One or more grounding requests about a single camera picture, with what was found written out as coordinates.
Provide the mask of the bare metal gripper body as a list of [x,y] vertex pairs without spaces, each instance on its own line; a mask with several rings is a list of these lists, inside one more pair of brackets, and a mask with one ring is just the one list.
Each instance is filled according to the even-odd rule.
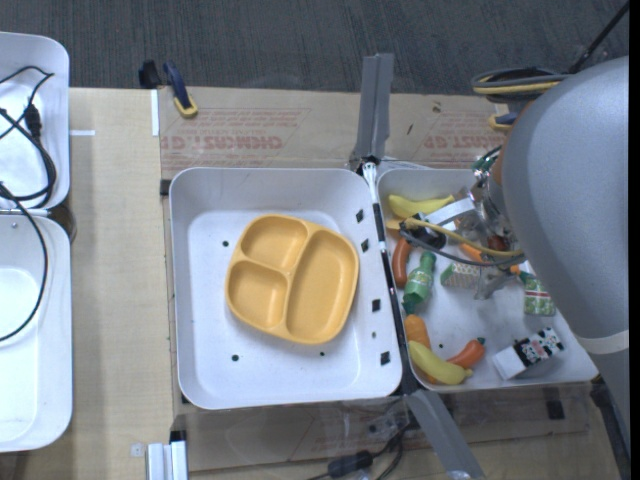
[[457,191],[472,211],[458,219],[459,233],[476,245],[486,263],[517,264],[518,240],[503,208],[503,194],[490,177],[481,177]]

